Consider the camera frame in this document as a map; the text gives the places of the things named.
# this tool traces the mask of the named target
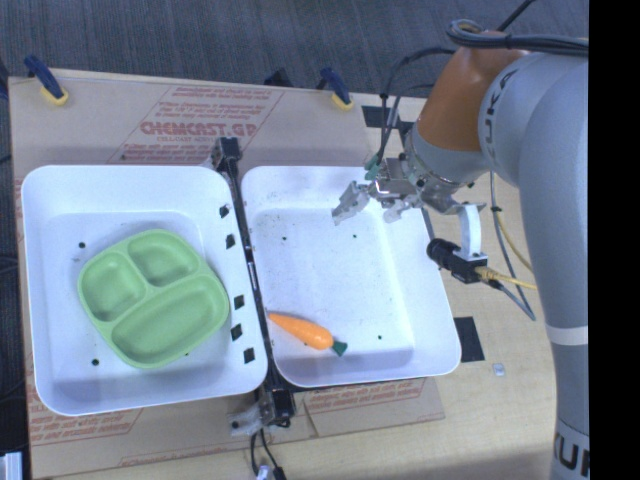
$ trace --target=cardboard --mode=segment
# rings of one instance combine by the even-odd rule
[[[238,450],[227,415],[253,394],[81,417],[50,411],[33,382],[20,186],[47,164],[174,164],[209,161],[216,137],[237,136],[241,174],[257,165],[362,165],[371,155],[358,96],[350,112],[329,91],[52,70],[69,93],[64,106],[33,78],[11,78],[17,236],[26,347],[33,478],[148,464]],[[275,443],[444,418],[432,378],[344,386],[295,395],[288,429]]]

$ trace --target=yellow clamp tip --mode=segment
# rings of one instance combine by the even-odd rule
[[[333,101],[340,110],[347,111],[353,108],[353,101],[345,103],[335,92],[331,95],[331,101]]]
[[[44,86],[40,87],[40,94],[42,94],[44,96],[44,99],[49,103],[53,103],[54,105],[57,105],[59,107],[64,105],[69,99],[69,93],[64,87],[62,87],[62,96],[60,98],[56,98],[53,94],[47,91]]]

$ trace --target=orange carrot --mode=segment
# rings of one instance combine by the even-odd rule
[[[279,313],[269,313],[269,319],[316,350],[332,348],[341,356],[347,349],[346,343],[334,340],[331,333],[321,325]]]

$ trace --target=green plate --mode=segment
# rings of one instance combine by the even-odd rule
[[[128,364],[158,368],[222,327],[229,297],[179,235],[144,231],[90,259],[78,278],[89,318]]]

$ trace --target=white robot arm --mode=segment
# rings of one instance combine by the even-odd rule
[[[487,41],[501,35],[474,33]],[[571,48],[566,50],[568,54],[550,51],[459,48],[404,137],[404,153],[398,159],[380,159],[368,165],[373,173],[368,178],[371,183],[352,184],[333,217],[339,224],[369,199],[387,208],[388,222],[410,208],[460,215],[463,205],[453,194],[488,171],[519,188],[531,265],[556,371],[551,478],[568,480],[590,476],[589,63],[584,52],[575,53]],[[462,281],[473,281],[468,277],[475,276],[472,267],[477,263],[467,261],[470,254],[447,249],[446,244],[432,242],[428,254]],[[465,264],[471,268],[465,270]]]

